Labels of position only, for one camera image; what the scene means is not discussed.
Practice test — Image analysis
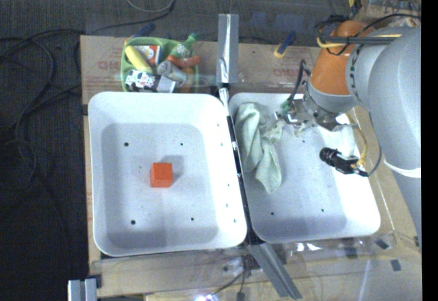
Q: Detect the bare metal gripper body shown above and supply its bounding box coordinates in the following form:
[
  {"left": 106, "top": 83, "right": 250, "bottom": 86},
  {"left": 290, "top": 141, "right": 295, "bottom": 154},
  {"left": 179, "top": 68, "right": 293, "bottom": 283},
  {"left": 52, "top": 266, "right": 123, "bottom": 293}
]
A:
[{"left": 283, "top": 98, "right": 344, "bottom": 131}]

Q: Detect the pale green cloth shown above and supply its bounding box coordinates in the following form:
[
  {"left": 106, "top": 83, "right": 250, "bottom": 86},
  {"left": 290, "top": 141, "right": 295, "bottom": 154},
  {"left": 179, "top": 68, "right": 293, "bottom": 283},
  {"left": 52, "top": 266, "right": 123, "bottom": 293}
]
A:
[{"left": 234, "top": 103, "right": 286, "bottom": 194}]

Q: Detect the thin black and white rod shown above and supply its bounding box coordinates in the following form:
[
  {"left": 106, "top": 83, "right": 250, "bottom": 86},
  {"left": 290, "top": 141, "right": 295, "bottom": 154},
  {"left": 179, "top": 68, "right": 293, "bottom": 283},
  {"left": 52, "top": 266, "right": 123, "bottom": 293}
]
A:
[{"left": 218, "top": 87, "right": 256, "bottom": 246}]

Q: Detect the white plastic tray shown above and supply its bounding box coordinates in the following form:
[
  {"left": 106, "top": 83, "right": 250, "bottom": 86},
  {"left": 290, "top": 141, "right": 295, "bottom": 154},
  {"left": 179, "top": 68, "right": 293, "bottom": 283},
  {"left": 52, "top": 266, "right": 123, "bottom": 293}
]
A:
[
  {"left": 228, "top": 92, "right": 382, "bottom": 245},
  {"left": 88, "top": 91, "right": 248, "bottom": 257}
]

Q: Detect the orange carrot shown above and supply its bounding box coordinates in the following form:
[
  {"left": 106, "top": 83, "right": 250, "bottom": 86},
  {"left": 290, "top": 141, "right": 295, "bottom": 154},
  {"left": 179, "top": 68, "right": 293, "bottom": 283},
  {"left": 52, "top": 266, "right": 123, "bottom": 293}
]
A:
[{"left": 166, "top": 54, "right": 202, "bottom": 68}]

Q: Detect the green bottle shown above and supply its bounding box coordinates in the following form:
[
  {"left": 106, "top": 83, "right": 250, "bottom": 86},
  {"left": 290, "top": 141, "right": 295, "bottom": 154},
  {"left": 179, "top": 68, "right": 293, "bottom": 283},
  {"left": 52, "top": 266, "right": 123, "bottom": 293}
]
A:
[{"left": 170, "top": 32, "right": 200, "bottom": 58}]

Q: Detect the silver can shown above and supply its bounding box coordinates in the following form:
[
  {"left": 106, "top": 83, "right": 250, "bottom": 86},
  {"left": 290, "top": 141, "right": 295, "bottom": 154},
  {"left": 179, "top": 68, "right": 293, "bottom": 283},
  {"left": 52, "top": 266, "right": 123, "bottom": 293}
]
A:
[{"left": 157, "top": 60, "right": 188, "bottom": 87}]

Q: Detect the orange cube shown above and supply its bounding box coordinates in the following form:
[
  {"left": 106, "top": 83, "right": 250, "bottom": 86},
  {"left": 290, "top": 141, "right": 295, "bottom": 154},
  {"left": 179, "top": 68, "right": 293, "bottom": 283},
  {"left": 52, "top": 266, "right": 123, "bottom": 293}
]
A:
[{"left": 149, "top": 162, "right": 175, "bottom": 188}]

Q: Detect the white and orange carton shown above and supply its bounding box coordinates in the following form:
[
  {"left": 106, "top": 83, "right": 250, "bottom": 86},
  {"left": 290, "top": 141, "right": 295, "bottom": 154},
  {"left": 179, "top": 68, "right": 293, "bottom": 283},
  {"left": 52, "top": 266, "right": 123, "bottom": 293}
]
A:
[{"left": 136, "top": 44, "right": 162, "bottom": 66}]

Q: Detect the white and black carton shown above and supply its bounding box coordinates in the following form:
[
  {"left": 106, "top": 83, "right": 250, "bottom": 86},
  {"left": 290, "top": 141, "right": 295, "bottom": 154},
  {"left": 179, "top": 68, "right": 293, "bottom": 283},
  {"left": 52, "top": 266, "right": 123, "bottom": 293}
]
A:
[{"left": 124, "top": 69, "right": 177, "bottom": 94}]

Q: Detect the green divided plate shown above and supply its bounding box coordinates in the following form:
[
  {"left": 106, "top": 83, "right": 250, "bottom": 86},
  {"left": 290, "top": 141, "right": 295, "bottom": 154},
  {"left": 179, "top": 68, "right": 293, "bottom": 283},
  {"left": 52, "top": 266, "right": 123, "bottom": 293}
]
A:
[{"left": 120, "top": 36, "right": 201, "bottom": 93}]

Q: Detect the brown cardboard board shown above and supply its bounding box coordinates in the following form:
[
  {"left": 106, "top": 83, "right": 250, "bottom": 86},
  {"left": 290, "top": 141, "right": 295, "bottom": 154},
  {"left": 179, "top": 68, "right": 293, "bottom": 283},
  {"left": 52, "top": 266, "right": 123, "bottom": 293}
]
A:
[{"left": 79, "top": 35, "right": 422, "bottom": 298}]

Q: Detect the black cylinder on white bracket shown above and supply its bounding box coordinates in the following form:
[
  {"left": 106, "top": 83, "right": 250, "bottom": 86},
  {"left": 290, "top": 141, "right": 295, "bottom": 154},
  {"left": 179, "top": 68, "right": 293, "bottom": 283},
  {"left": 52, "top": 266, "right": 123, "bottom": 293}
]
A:
[{"left": 319, "top": 114, "right": 361, "bottom": 176}]

